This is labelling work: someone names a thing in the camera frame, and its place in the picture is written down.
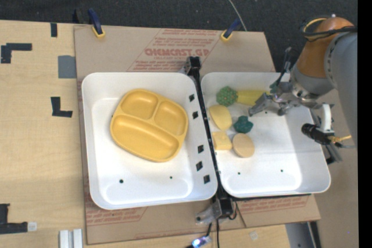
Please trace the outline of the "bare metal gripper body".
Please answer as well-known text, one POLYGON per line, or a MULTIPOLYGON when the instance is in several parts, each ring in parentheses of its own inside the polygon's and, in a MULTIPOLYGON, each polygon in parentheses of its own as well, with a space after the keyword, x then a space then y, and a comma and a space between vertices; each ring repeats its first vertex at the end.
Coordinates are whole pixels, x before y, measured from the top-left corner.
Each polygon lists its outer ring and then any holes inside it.
POLYGON ((284 116, 293 107, 304 106, 307 108, 315 108, 318 96, 309 93, 297 83, 287 82, 287 90, 283 94, 272 94, 273 101, 278 104, 278 115, 284 116))

